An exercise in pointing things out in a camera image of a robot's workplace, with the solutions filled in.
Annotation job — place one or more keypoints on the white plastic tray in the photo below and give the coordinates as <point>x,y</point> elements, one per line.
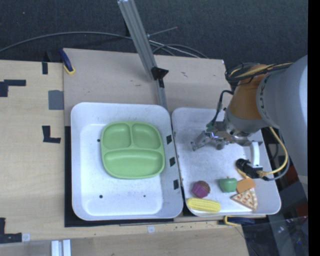
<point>212,165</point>
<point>125,200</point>

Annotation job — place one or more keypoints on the orange bread slice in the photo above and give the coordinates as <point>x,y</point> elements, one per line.
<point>246,185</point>

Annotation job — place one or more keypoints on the purple and brown cupcake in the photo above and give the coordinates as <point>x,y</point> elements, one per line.
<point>200,189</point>

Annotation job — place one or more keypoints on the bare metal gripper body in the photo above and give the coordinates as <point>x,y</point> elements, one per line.
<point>226,135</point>

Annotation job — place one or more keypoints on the pizza slice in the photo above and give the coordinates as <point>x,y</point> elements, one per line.
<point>247,198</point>

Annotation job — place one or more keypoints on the green apple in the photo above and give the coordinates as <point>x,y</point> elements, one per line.
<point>228,185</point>

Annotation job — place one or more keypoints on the yellow corn cob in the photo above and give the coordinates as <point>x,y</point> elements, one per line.
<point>203,205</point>

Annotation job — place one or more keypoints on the green divided plate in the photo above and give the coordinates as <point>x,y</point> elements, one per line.
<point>132,160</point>

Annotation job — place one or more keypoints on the black cylinder on white bracket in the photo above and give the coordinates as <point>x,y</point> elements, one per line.
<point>251,168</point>

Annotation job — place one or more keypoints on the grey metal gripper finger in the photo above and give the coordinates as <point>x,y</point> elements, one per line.
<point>220,145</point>
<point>200,142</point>

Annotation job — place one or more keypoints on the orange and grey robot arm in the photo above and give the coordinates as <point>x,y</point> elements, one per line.
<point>282,100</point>

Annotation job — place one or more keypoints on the pale wood board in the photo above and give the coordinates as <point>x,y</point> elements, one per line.
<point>110,77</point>

